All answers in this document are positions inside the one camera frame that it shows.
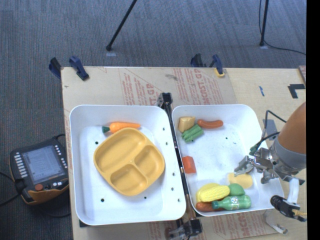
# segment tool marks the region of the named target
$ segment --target yellow corn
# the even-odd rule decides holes
[[[198,198],[201,202],[212,202],[227,197],[229,193],[230,188],[227,185],[215,185],[202,190]]]
[[[208,189],[211,189],[211,188],[216,187],[216,186],[219,186],[219,184],[218,183],[207,183],[207,184],[203,185],[202,187],[200,187],[198,189],[198,191],[196,192],[196,194],[195,194],[196,202],[197,203],[201,202],[201,200],[200,200],[201,192],[203,192],[205,190],[208,190]]]

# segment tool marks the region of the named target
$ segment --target gray floor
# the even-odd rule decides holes
[[[307,0],[269,0],[264,46],[266,0],[138,0],[107,51],[132,1],[0,0],[0,171],[10,173],[13,149],[65,131],[53,57],[63,67],[70,56],[84,66],[191,67],[198,53],[207,65],[218,54],[224,68],[306,65]],[[16,194],[2,175],[0,189],[0,203]],[[67,196],[42,208],[63,215]],[[50,217],[18,197],[0,207],[0,238],[69,240],[71,217]]]

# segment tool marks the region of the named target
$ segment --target green bottle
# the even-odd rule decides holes
[[[213,201],[211,206],[213,209],[223,208],[229,211],[248,209],[251,206],[251,199],[246,194],[227,196],[221,201]]]

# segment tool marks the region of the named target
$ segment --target small blue object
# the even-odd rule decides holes
[[[222,63],[221,63],[221,60],[220,60],[220,58],[218,57],[218,55],[217,54],[214,54],[213,56],[212,56],[212,58],[213,58],[213,64],[215,64],[215,67],[216,67],[216,70],[218,71],[218,73],[220,74],[220,75],[223,75],[223,68],[222,68]]]
[[[265,96],[265,94],[264,94],[264,90],[262,89],[262,87],[261,87],[261,86],[259,86],[259,88],[260,88],[260,92],[261,92],[262,96]]]
[[[49,70],[59,79],[61,79],[61,66],[56,57],[50,60]]]
[[[82,66],[81,60],[76,56],[71,56],[69,62],[73,68],[77,70],[76,74],[84,81],[89,77],[84,66]]]

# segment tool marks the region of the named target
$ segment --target orange button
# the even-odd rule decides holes
[[[44,186],[39,183],[39,184],[35,185],[34,188],[35,188],[36,191],[41,191],[41,190],[44,189]]]

